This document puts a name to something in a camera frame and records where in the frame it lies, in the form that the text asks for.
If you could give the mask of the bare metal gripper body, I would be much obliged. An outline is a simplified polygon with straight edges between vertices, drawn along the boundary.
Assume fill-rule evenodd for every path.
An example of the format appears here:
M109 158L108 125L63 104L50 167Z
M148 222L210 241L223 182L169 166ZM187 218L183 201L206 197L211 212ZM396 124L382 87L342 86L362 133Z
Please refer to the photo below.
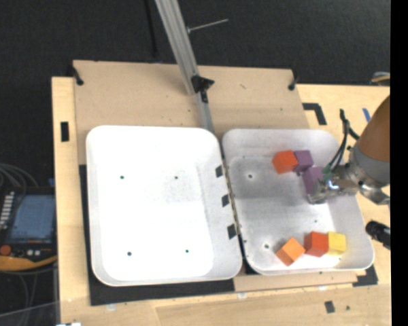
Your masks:
M340 165L326 173L324 176L326 193L333 196L356 195L360 185L351 178L349 171L345 165Z

